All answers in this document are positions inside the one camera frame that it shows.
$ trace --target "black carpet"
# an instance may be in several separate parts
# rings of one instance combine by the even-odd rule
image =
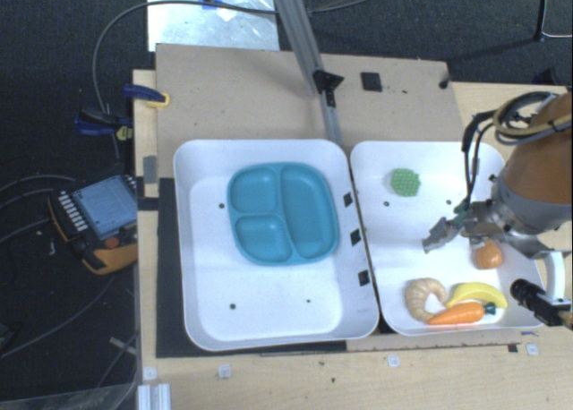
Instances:
[[[0,0],[0,186],[25,175],[92,175],[114,161],[106,138],[80,137],[79,106],[96,108],[91,53],[104,26],[145,0]],[[304,0],[318,8],[337,0]],[[571,32],[572,0],[549,0],[546,30]],[[448,62],[455,81],[530,83],[552,69],[571,83],[571,39],[533,41],[539,0],[375,0],[314,14],[322,52]],[[288,48],[279,30],[283,48]],[[115,114],[128,114],[122,85],[133,68],[149,68],[145,12],[130,15],[101,48],[99,80]],[[122,147],[129,165],[132,148]],[[37,181],[0,192],[57,186]],[[47,216],[45,196],[0,209],[0,238]],[[89,303],[108,278],[92,276],[50,226],[0,244],[0,323],[20,328],[17,347],[57,326]],[[93,388],[134,331],[133,274],[117,274],[108,292],[69,326],[0,359],[0,401]],[[126,355],[105,384],[131,379]]]

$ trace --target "wooden table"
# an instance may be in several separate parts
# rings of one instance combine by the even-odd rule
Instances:
[[[134,81],[154,87],[155,73],[137,71]],[[471,114],[499,106],[530,90],[565,91],[522,85],[452,83],[464,124]],[[156,155],[157,110],[134,103],[136,171],[143,158]],[[500,152],[506,157],[507,148]],[[157,186],[146,185],[146,196]],[[170,383],[172,407],[185,409],[508,409],[567,408],[573,380],[573,335],[564,328],[542,327],[521,337],[517,352],[507,346],[429,348],[361,353],[157,359],[156,280],[158,215],[140,211],[139,297],[141,363],[157,372],[155,380]],[[571,224],[547,234],[547,243],[571,247]],[[567,258],[567,292],[571,297],[571,258]],[[530,355],[526,344],[535,344]],[[389,366],[396,355],[398,367]],[[232,376],[222,380],[218,367],[230,364]]]

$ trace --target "toy banana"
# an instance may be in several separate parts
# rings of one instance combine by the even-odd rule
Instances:
[[[507,308],[508,306],[505,296],[495,287],[485,283],[464,283],[459,285],[451,298],[446,302],[446,306],[451,308],[456,303],[468,299],[493,302],[498,308]]]

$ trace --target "black mat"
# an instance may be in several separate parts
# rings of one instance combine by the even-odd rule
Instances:
[[[196,357],[230,354],[312,353],[346,351],[346,342],[252,348],[212,353],[196,346],[184,327],[179,234],[173,179],[159,181],[157,357]]]

